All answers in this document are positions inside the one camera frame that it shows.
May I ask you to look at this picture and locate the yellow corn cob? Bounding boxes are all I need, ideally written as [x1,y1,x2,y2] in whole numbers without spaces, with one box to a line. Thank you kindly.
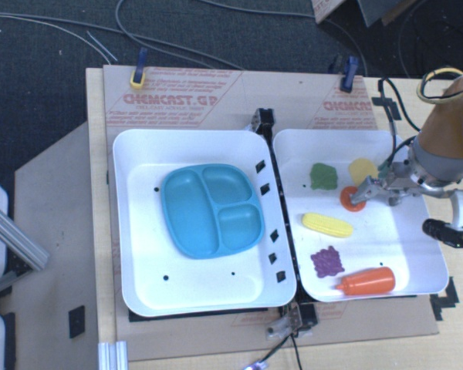
[301,212,354,240]

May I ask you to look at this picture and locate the black cylinder on white bracket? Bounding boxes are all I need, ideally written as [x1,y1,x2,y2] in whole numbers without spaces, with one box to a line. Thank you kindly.
[421,189,463,249]

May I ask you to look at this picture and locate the black block with wires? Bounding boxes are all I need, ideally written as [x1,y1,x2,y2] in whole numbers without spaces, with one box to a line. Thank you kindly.
[250,107,276,136]
[265,302,319,341]

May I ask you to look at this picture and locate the purple grapes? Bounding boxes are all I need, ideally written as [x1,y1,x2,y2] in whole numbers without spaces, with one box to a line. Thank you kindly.
[309,245,346,279]

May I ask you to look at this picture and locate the blue divided plate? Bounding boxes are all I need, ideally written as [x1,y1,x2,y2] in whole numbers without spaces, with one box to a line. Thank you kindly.
[160,163,265,261]

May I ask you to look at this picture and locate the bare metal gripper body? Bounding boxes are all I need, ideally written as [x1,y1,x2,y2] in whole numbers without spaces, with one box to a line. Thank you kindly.
[377,159,461,208]

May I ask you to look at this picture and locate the orange bottle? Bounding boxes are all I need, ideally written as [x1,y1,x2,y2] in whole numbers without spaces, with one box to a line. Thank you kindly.
[334,266,397,297]

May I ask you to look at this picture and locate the green broccoli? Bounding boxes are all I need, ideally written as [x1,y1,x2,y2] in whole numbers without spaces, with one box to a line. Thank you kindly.
[309,162,339,191]

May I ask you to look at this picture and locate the thin black rod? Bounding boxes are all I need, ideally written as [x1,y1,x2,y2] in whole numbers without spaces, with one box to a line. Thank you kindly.
[265,129,302,308]

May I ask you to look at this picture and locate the white plastic tray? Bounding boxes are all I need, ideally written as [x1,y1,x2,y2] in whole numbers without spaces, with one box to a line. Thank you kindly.
[272,128,450,304]
[112,128,298,318]

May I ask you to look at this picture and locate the brown cardboard board red print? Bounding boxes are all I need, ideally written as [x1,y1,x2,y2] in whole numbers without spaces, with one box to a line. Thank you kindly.
[103,65,441,362]

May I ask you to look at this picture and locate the yellow rounded toy piece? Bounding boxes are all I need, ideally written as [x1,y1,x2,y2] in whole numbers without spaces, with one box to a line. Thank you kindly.
[347,157,380,188]

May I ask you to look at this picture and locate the orange doughnut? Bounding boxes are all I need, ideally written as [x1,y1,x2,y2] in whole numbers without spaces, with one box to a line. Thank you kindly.
[339,185,368,213]

